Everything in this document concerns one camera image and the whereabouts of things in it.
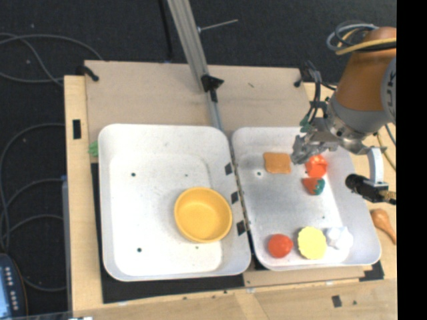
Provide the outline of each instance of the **white tray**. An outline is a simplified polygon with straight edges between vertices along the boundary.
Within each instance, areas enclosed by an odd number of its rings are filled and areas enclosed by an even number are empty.
[[[109,125],[99,145],[103,262],[121,281],[237,275],[251,253],[226,136],[213,127]],[[174,203],[190,187],[215,189],[233,213],[228,235],[215,243],[183,238]]]
[[[339,148],[322,155],[328,162],[325,188],[310,195],[301,179],[307,177],[305,165],[292,165],[292,172],[271,174],[264,169],[265,152],[292,153],[297,127],[248,127],[232,137],[237,174],[254,242],[256,257],[266,268],[276,271],[342,265],[370,265],[380,258],[381,246],[363,198],[345,186],[354,172],[347,151]],[[328,247],[323,259],[309,260],[298,251],[298,231],[306,226],[325,231],[347,226],[354,236],[350,250]],[[267,249],[274,233],[288,235],[294,241],[291,253],[273,258]]]

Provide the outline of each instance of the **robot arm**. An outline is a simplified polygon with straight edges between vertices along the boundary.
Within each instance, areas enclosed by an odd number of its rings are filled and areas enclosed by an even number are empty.
[[[361,43],[355,45],[347,41],[347,48],[333,47],[338,54],[354,52],[329,101],[320,101],[322,79],[308,62],[307,70],[315,81],[316,93],[301,124],[306,134],[297,135],[291,159],[295,164],[302,164],[312,155],[335,151],[338,146],[355,155],[367,155],[370,178],[351,175],[346,185],[372,202],[395,204],[396,196],[388,192],[388,185],[382,180],[381,153],[386,148],[367,147],[363,140],[387,123],[396,124],[396,29],[367,24],[356,24],[353,29],[351,25],[344,25],[342,29],[349,33],[360,25],[365,31],[370,28]],[[341,43],[346,41],[339,32],[334,33],[337,34]],[[316,117],[319,109],[323,117]]]

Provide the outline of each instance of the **wooden table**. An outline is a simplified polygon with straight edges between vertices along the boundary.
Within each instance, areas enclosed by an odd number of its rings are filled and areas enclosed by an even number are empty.
[[[251,267],[244,273],[245,287],[242,288],[103,303],[90,170],[91,162],[96,159],[88,153],[89,144],[105,123],[209,125],[209,115],[204,93],[197,90],[187,65],[98,61],[88,61],[86,65],[101,77],[102,84],[89,77],[65,77],[70,296],[74,316],[100,316],[102,319],[141,319],[142,315],[144,319],[170,319],[171,315],[174,319],[283,319],[284,316],[286,319],[397,319],[396,246],[381,230],[377,232],[382,246],[380,261],[384,279],[360,282],[359,278],[371,267],[281,273],[256,271]],[[300,88],[290,86],[298,78],[296,69],[212,66],[210,70],[212,75],[225,80],[218,93],[228,135],[244,125],[296,125],[314,92],[314,86],[309,83]],[[170,101],[170,93],[175,96],[173,101]],[[328,90],[322,93],[331,95]],[[121,94],[122,101],[112,101],[109,94]],[[166,116],[159,119],[155,110],[164,109],[168,101],[174,106],[174,112],[166,108]],[[132,107],[123,110],[126,105]],[[395,147],[385,130],[380,134],[389,147],[391,158],[395,158]],[[370,137],[365,144],[378,146],[378,140]],[[356,172],[369,176],[367,158],[353,156],[353,160]],[[387,161],[384,161],[384,170],[390,190],[395,191],[396,174]],[[367,207],[385,209],[396,228],[396,207],[385,203],[367,203]]]

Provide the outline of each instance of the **yellow bowl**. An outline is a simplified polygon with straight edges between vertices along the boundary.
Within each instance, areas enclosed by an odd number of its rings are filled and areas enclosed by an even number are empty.
[[[226,199],[207,187],[185,190],[175,202],[174,213],[181,234],[198,243],[223,239],[233,223],[232,210]]]

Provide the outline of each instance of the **red tomato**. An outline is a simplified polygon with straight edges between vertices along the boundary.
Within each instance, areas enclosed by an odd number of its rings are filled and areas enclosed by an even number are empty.
[[[293,247],[294,242],[288,236],[281,233],[272,235],[272,238],[268,241],[268,251],[273,257],[278,259],[285,257]]]

